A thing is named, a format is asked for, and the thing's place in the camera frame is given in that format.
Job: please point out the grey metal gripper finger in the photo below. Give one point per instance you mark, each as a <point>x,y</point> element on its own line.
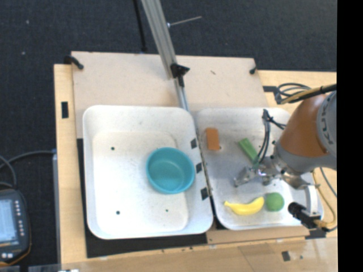
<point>245,172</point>
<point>240,181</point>

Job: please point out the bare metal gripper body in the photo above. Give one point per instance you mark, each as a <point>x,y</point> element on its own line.
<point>268,174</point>

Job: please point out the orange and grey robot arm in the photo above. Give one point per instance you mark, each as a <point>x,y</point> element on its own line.
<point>304,129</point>

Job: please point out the white plastic tray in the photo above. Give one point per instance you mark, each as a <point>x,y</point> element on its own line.
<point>227,174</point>
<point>124,180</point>

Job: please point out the green block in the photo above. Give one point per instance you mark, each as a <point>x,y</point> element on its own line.
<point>248,149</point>

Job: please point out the yellow banana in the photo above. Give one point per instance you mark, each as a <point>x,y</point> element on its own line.
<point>246,208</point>

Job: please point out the green ball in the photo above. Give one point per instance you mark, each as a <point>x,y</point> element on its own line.
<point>274,202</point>

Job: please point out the orange block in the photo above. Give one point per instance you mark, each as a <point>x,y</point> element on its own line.
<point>212,139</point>

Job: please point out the blue bowl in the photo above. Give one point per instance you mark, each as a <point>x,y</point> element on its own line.
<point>170,170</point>

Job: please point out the pale flat board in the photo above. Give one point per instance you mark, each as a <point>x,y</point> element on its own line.
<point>127,81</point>

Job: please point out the black cylinder on white bracket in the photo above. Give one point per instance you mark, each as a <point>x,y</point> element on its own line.
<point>300,212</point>

